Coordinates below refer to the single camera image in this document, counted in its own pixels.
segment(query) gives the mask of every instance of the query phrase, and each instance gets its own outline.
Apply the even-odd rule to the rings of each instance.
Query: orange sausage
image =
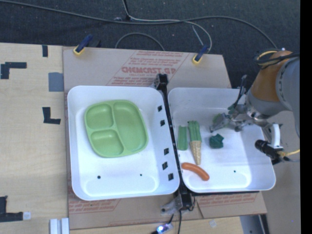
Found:
[[[200,168],[197,165],[194,165],[194,164],[191,164],[188,162],[184,162],[184,163],[182,163],[181,167],[182,167],[182,169],[189,170],[189,171],[196,173],[204,181],[208,181],[210,179],[210,176],[208,175],[208,173],[206,173],[202,168]]]

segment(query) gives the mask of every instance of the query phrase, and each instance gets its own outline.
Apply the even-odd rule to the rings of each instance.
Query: green plate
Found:
[[[142,151],[148,143],[145,122],[128,100],[91,105],[84,114],[91,146],[101,157],[121,157]]]

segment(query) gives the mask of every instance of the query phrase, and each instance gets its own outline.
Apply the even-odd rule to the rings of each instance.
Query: ice cream cone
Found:
[[[190,141],[191,150],[194,156],[194,160],[196,165],[200,165],[201,162],[201,141],[200,140],[193,140]]]

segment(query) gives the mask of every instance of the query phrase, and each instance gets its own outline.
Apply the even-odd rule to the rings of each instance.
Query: cardboard box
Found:
[[[192,63],[195,53],[86,48],[81,56],[63,48],[65,125],[70,229],[167,222],[161,207],[173,195],[99,201],[79,199],[71,187],[68,141],[67,93],[78,85],[151,86],[158,73],[167,74],[168,92],[176,87],[230,88],[223,57],[204,55]],[[261,193],[197,196],[193,211],[183,219],[202,219],[266,213]]]

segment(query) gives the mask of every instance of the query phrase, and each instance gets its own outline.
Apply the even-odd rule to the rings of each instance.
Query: white tray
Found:
[[[90,105],[116,99],[129,100],[139,108],[149,142],[139,153],[103,158],[88,140],[84,112]],[[165,195],[177,190],[179,174],[159,91],[149,87],[77,86],[69,91],[67,102],[72,186],[79,198]]]
[[[275,185],[275,173],[271,159],[254,147],[258,139],[264,139],[261,128],[246,126],[235,132],[226,127],[210,133],[209,125],[219,113],[227,113],[238,96],[238,89],[175,88],[168,100],[177,140],[179,125],[197,120],[202,137],[201,165],[209,175],[203,181],[191,171],[182,170],[185,185],[196,193],[222,193],[269,190]],[[209,137],[217,133],[224,137],[224,147],[211,149]],[[190,147],[178,150],[179,162],[195,164]]]

